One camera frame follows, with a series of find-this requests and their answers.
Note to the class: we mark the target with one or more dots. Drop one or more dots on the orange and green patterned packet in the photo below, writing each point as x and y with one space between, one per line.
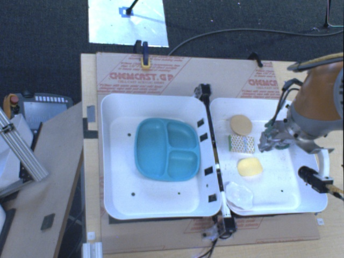
241 144

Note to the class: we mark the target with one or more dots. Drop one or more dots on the black cylinder on white bracket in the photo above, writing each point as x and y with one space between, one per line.
314 177

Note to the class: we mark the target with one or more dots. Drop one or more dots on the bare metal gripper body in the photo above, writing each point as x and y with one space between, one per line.
282 133

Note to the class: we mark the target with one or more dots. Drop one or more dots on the tan round biscuit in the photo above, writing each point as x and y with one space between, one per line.
240 124

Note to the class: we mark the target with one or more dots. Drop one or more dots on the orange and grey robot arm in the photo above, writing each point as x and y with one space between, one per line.
319 95

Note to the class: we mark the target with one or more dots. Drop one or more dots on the thin black and white rod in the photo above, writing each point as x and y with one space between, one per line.
213 144

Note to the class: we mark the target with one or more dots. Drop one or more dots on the yellow rounded bread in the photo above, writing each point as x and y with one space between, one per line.
250 167

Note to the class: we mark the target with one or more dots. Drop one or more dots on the white plastic tray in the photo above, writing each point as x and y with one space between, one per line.
121 154
279 171

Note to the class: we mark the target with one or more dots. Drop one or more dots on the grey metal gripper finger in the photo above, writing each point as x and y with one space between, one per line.
265 137
263 147

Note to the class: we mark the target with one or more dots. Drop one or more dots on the brown cardboard board red print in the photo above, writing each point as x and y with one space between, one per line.
174 74

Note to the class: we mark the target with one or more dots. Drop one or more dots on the blue divided plate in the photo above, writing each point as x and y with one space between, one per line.
153 149

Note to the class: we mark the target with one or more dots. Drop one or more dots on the clear plastic bottle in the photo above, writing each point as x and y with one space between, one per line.
239 195

